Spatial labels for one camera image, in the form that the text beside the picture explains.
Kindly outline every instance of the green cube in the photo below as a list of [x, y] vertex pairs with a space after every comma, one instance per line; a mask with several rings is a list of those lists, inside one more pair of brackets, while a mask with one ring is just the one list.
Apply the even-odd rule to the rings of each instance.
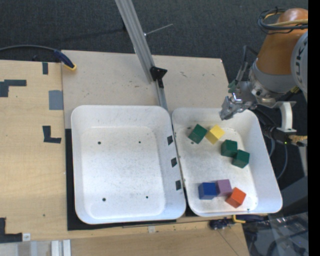
[[238, 149], [237, 154], [232, 159], [232, 164], [240, 168], [244, 168], [249, 163], [250, 154]]
[[204, 136], [207, 134], [208, 130], [206, 128], [203, 128], [201, 125], [197, 124], [193, 131], [190, 133], [188, 138], [195, 143], [199, 144], [200, 141], [204, 138]]
[[221, 155], [225, 157], [235, 157], [238, 153], [238, 143], [236, 141], [226, 139], [221, 144]]

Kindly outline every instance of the white tray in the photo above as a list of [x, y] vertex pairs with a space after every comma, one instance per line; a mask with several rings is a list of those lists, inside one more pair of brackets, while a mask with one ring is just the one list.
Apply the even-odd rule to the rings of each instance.
[[[192, 211], [201, 217], [278, 212], [282, 196], [270, 162], [257, 117], [249, 110], [222, 121], [220, 108], [177, 108], [172, 124], [179, 154], [187, 200]], [[209, 130], [219, 125], [225, 134], [215, 143], [205, 137], [199, 144], [188, 138], [199, 124]], [[237, 141], [238, 149], [250, 153], [249, 164], [239, 168], [232, 158], [221, 155], [224, 140]], [[203, 182], [229, 179], [231, 187], [246, 193], [241, 206], [234, 208], [226, 197], [199, 199], [198, 186]]]
[[186, 200], [165, 109], [82, 105], [72, 112], [71, 132], [75, 211], [83, 222], [174, 220], [183, 215]]

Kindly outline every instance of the block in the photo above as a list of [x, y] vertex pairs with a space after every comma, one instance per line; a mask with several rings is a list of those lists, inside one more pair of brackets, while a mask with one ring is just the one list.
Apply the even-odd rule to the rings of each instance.
[[215, 182], [218, 197], [230, 196], [233, 192], [229, 179], [220, 179]]
[[238, 149], [237, 154], [232, 158], [232, 164], [240, 168], [244, 168], [249, 163], [250, 154], [246, 151]]
[[216, 124], [206, 133], [205, 137], [212, 144], [215, 144], [224, 134], [225, 134], [225, 131], [222, 130], [219, 125]]
[[226, 139], [221, 144], [221, 155], [233, 158], [238, 153], [238, 143], [234, 140]]
[[233, 206], [234, 208], [238, 208], [240, 205], [243, 204], [246, 193], [243, 192], [241, 189], [235, 187], [231, 193], [225, 200], [229, 205]]
[[188, 136], [188, 138], [193, 142], [199, 144], [202, 141], [202, 139], [205, 137], [207, 132], [208, 130], [206, 128], [197, 124], [192, 130], [192, 132], [190, 133], [190, 135]]
[[199, 199], [211, 200], [217, 196], [217, 188], [214, 182], [203, 182], [198, 186]]

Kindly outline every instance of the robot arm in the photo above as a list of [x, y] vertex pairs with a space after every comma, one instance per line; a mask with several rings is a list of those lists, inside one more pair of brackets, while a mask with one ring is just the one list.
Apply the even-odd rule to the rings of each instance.
[[[277, 23], [263, 23], [275, 14], [281, 14]], [[219, 112], [222, 120], [247, 109], [254, 110], [257, 105], [277, 108], [281, 106], [277, 100], [295, 86], [307, 99], [308, 11], [302, 8], [269, 10], [260, 15], [258, 24], [269, 32], [258, 54], [245, 46], [241, 68], [228, 85], [231, 96], [225, 97]], [[250, 67], [246, 61], [248, 49], [256, 55]], [[248, 79], [243, 81], [246, 71]]]

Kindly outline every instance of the blue cube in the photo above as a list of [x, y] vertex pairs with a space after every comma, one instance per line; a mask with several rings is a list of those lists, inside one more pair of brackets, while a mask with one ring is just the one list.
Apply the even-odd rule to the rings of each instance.
[[199, 198], [202, 200], [211, 200], [218, 195], [214, 182], [203, 182], [199, 185], [198, 190]]

